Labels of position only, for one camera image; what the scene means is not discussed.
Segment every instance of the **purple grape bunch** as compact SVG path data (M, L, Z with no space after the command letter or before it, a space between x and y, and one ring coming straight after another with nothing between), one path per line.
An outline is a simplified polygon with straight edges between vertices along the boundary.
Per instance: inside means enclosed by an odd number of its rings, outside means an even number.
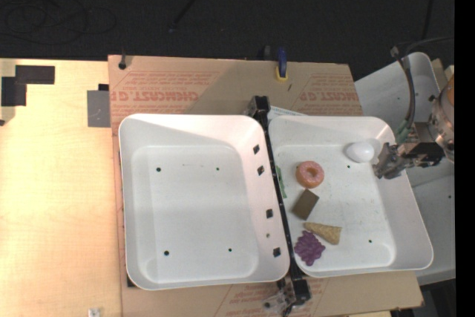
M325 246L320 243L317 237L308 231L303 231L303 235L297 240L294 251L307 266L313 265L315 260L321 257Z

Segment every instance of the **light wood surface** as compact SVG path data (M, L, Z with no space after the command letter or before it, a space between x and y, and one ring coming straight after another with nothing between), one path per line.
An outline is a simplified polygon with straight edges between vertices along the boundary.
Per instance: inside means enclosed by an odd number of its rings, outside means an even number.
M111 130L88 128L87 90L107 62L55 65L54 85L28 85L27 106L0 127L0 316L121 316Z

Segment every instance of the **blue clamp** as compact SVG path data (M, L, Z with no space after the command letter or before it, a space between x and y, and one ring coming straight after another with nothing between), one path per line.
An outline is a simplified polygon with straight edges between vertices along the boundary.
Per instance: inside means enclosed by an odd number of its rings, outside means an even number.
M287 76L287 54L283 48L278 48L277 58L279 61L278 67L275 68L277 80L284 82L288 80Z

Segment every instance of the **white egg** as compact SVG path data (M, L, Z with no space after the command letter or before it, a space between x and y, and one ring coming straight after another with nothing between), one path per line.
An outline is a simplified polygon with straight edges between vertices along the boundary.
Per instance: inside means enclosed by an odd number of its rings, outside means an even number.
M369 163L374 157L374 147L368 142L353 143L347 148L347 156L357 163Z

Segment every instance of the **toy donut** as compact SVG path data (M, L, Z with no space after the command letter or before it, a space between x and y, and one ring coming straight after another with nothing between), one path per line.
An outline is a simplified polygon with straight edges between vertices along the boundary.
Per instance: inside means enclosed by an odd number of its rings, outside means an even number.
M325 177L323 168L315 161L304 161L295 171L298 183L303 187L312 189L320 185Z

